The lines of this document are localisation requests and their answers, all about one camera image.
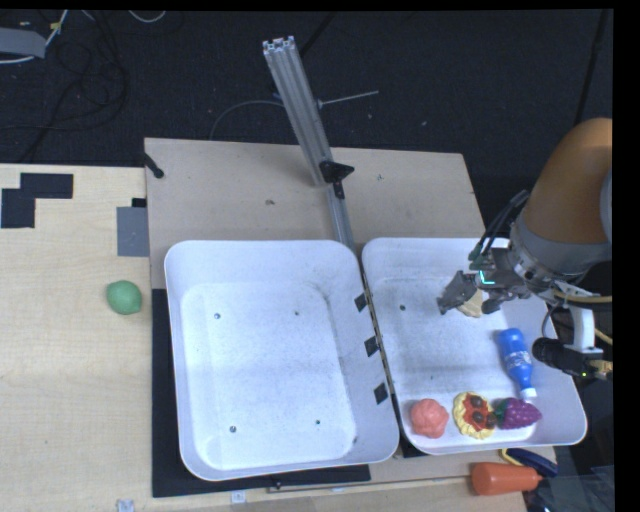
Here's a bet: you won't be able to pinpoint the white plastic tray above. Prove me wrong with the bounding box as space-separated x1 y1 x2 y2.
163 239 401 483
360 236 589 457

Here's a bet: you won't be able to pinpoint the black cylinder on white bracket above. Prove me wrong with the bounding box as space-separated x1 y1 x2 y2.
531 282 607 380

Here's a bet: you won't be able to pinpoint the green toy lime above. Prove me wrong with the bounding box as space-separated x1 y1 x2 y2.
105 279 144 317

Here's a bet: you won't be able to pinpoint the purple toy grapes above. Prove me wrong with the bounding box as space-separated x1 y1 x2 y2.
492 396 544 431

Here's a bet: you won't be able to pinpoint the salmon pink lumpy toy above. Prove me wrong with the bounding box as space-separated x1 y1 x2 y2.
409 397 451 440

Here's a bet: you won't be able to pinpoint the blue plastic bottle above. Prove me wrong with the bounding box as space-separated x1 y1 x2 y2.
496 327 539 400

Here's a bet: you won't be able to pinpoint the beige toy biscuit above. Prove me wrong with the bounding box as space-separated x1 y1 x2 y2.
456 288 486 319

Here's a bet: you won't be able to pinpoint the orange toy carrot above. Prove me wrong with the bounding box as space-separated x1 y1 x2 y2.
470 461 544 497

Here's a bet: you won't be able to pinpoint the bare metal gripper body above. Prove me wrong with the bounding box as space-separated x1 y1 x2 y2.
470 247 555 302

